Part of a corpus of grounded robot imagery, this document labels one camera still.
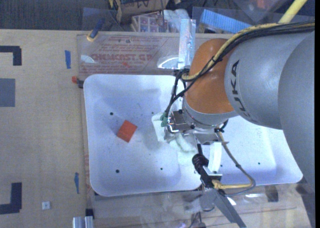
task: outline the black corner marker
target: black corner marker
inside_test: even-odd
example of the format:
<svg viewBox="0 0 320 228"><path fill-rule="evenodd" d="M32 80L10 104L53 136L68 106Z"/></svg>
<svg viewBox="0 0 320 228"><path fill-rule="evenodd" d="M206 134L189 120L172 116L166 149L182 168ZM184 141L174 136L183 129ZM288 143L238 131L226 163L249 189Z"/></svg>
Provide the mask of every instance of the black corner marker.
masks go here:
<svg viewBox="0 0 320 228"><path fill-rule="evenodd" d="M0 214L19 213L22 209L22 183L16 182L11 184L10 204L0 205Z"/></svg>
<svg viewBox="0 0 320 228"><path fill-rule="evenodd" d="M13 65L22 65L22 51L19 46L0 46L0 53L12 53L13 54Z"/></svg>

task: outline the yellow tube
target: yellow tube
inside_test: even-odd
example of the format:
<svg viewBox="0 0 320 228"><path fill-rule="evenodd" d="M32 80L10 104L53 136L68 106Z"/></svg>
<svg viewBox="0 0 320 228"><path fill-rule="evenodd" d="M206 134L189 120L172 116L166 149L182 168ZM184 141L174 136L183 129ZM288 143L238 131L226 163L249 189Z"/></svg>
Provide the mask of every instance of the yellow tube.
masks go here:
<svg viewBox="0 0 320 228"><path fill-rule="evenodd" d="M307 0L294 0L289 9L285 12L279 23L289 23L298 11L304 6Z"/></svg>

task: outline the blue object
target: blue object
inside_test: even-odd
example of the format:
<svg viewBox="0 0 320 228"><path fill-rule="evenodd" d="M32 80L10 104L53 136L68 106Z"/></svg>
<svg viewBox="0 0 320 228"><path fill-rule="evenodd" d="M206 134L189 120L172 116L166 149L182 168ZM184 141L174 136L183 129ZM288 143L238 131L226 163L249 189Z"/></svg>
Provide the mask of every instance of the blue object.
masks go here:
<svg viewBox="0 0 320 228"><path fill-rule="evenodd" d="M71 52L65 50L64 51L65 54L65 64L66 64L66 68L67 69L71 69Z"/></svg>
<svg viewBox="0 0 320 228"><path fill-rule="evenodd" d="M77 173L77 172L74 173L74 183L75 183L77 194L80 194L80 192L79 192L79 173Z"/></svg>
<svg viewBox="0 0 320 228"><path fill-rule="evenodd" d="M221 14L217 14L209 10L203 11L200 18L200 23L231 33L237 33L240 30L252 26L250 24L229 18Z"/></svg>

